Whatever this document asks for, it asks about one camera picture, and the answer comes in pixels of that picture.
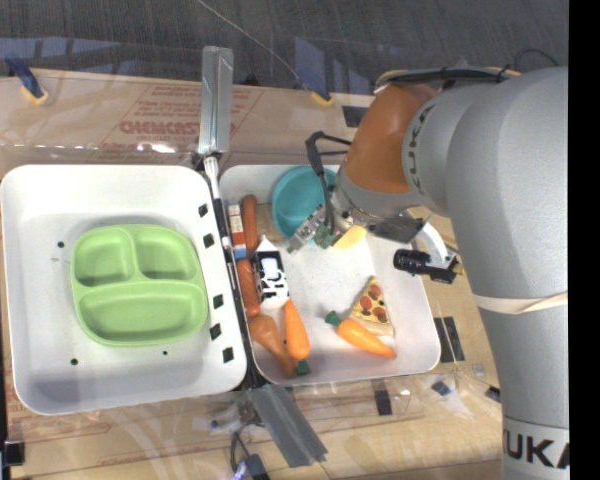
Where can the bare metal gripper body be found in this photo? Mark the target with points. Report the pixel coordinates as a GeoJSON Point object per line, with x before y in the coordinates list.
{"type": "Point", "coordinates": [307, 230]}

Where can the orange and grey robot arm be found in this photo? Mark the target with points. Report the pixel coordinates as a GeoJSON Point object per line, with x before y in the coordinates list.
{"type": "Point", "coordinates": [500, 178]}

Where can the blue bowl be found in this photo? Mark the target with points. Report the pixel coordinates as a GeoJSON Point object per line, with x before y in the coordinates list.
{"type": "Point", "coordinates": [295, 203]}

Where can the beige round biscuit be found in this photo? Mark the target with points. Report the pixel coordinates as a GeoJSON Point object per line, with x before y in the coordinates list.
{"type": "Point", "coordinates": [267, 223]}

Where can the pale yellow toy food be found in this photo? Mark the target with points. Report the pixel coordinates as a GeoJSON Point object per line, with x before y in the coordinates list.
{"type": "Point", "coordinates": [351, 238]}

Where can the white plastic tray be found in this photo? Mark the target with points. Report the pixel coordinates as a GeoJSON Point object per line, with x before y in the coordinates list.
{"type": "Point", "coordinates": [330, 278]}
{"type": "Point", "coordinates": [35, 268]}

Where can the black and white milk carton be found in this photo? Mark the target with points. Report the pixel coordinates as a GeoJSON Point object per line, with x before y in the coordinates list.
{"type": "Point", "coordinates": [272, 275]}

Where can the brown toy sausage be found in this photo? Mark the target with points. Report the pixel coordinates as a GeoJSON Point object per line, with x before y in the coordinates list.
{"type": "Point", "coordinates": [249, 288]}
{"type": "Point", "coordinates": [250, 223]}

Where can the red white blue small carton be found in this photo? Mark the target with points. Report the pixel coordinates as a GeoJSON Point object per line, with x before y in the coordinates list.
{"type": "Point", "coordinates": [237, 230]}

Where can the thin black and white rod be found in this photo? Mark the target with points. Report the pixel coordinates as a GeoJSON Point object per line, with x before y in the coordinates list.
{"type": "Point", "coordinates": [232, 288]}

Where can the toy pizza slice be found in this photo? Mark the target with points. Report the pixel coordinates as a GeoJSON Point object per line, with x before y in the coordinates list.
{"type": "Point", "coordinates": [372, 308]}

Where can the orange toy carrot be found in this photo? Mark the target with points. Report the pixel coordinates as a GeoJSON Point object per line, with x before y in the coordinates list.
{"type": "Point", "coordinates": [296, 335]}
{"type": "Point", "coordinates": [365, 339]}

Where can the brown tapered toy food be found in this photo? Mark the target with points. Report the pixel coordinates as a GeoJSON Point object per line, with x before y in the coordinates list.
{"type": "Point", "coordinates": [270, 335]}

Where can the green divided plate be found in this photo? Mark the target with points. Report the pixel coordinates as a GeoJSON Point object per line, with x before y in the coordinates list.
{"type": "Point", "coordinates": [140, 308]}

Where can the brown cardboard board red print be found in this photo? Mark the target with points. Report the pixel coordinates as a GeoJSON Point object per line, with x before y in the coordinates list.
{"type": "Point", "coordinates": [130, 118]}

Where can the black cylinder on white bracket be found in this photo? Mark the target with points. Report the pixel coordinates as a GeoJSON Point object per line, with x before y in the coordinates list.
{"type": "Point", "coordinates": [415, 261]}

